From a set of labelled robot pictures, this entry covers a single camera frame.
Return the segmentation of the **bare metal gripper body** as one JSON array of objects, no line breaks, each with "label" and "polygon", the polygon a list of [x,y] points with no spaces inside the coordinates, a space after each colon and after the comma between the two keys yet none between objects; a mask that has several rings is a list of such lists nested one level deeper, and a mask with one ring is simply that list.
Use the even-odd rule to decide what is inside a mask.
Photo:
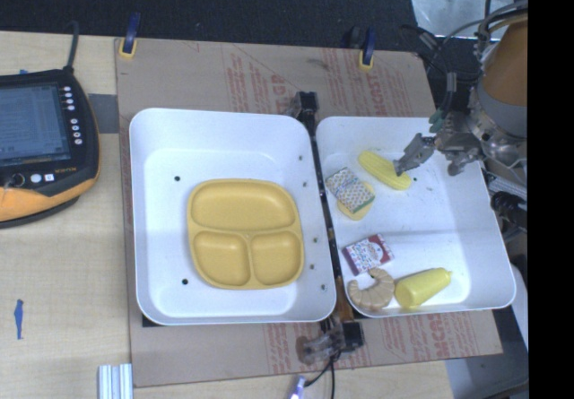
[{"label": "bare metal gripper body", "polygon": [[449,112],[434,143],[446,158],[450,151],[478,150],[482,161],[492,160],[503,167],[520,167],[527,160],[526,139],[496,125],[483,112]]}]

